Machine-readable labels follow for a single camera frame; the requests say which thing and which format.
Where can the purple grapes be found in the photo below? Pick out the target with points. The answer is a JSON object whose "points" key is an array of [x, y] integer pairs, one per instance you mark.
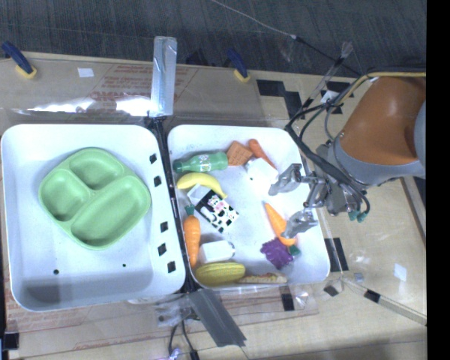
{"points": [[276, 254]]}

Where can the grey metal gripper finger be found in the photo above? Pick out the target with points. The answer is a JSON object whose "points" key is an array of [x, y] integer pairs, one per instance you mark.
{"points": [[300, 221], [287, 180]]}

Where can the green plastic bottle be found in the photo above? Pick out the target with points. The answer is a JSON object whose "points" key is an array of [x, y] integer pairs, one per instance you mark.
{"points": [[202, 162]]}

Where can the white plastic tray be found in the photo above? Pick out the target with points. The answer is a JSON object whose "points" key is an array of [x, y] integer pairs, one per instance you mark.
{"points": [[30, 201], [247, 216]]}

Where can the black and white cow-print carton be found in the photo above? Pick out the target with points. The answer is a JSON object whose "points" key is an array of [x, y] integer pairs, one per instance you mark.
{"points": [[219, 208]]}

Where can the white can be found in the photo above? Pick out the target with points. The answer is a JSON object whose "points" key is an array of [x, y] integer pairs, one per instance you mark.
{"points": [[215, 251]]}

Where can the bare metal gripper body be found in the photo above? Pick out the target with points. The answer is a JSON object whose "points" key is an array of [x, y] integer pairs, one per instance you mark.
{"points": [[339, 199]]}

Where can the yellow banana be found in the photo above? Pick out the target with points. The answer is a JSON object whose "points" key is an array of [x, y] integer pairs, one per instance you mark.
{"points": [[200, 181]]}

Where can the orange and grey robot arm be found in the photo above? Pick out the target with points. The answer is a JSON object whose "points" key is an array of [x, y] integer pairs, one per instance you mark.
{"points": [[382, 126]]}

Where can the green divided plate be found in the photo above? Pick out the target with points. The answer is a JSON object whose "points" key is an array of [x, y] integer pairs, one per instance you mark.
{"points": [[97, 201]]}

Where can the orange waffle biscuit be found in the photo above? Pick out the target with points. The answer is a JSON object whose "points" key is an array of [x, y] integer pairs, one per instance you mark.
{"points": [[239, 153]]}

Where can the yellow corn cob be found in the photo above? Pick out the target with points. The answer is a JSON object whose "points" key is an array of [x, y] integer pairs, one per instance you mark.
{"points": [[220, 273]]}

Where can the orange carrot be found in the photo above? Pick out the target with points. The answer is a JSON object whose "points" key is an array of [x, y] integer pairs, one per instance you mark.
{"points": [[258, 150], [192, 234], [276, 221]]}

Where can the pizza slice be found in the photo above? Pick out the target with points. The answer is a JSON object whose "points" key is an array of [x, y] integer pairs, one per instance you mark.
{"points": [[262, 278]]}

